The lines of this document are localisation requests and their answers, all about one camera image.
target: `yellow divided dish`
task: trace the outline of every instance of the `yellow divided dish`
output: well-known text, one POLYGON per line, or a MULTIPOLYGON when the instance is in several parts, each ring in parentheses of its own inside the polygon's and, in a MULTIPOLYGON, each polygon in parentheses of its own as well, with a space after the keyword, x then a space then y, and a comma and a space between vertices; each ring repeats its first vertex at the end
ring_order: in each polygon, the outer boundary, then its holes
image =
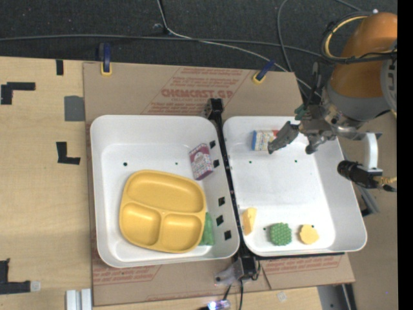
POLYGON ((129 177, 123 189, 119 226, 134 245, 185 253, 201 241, 205 212, 205 193, 194 180, 141 170, 129 177))

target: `cardboard box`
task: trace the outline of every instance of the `cardboard box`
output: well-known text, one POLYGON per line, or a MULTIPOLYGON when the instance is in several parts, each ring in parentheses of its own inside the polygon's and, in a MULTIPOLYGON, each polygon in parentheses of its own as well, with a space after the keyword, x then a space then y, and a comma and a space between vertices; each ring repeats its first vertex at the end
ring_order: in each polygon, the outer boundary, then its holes
MULTIPOLYGON (((99 63, 84 63, 86 151, 92 241, 94 305, 124 304, 223 295, 214 275, 230 258, 195 263, 116 269, 96 248, 90 125, 105 114, 200 115, 209 98, 222 98, 223 119, 232 116, 293 116, 302 100, 293 73, 269 72, 255 85, 257 70, 112 63, 103 76, 99 63)), ((353 282, 346 254, 261 261, 261 274, 245 292, 353 282)))

